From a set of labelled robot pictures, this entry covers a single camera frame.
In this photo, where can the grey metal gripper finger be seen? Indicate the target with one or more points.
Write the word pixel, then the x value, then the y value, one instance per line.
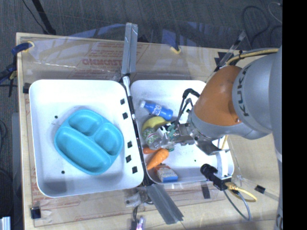
pixel 173 143
pixel 169 135

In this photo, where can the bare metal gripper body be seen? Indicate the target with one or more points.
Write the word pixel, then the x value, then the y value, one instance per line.
pixel 185 134

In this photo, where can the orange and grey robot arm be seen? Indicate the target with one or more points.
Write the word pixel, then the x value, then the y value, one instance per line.
pixel 251 97

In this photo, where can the clear plastic bottle, green label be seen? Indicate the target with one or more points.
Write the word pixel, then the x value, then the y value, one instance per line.
pixel 151 136

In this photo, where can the orange carrot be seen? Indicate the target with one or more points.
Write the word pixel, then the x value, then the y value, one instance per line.
pixel 158 157

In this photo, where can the yellow banana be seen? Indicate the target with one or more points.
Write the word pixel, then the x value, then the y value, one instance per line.
pixel 152 122

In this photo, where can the blue bottle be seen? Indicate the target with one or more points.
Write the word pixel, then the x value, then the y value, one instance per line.
pixel 159 110

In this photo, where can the white plastic tray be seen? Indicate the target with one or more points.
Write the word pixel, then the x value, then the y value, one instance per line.
pixel 192 166
pixel 79 92

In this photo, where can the blue divided plate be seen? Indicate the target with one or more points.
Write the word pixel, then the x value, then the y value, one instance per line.
pixel 88 142

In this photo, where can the brown cardboard board, red print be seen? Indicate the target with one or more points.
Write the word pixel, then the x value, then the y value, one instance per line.
pixel 100 56

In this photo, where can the black cylinder on white bracket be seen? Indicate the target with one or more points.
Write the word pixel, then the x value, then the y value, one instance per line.
pixel 221 176

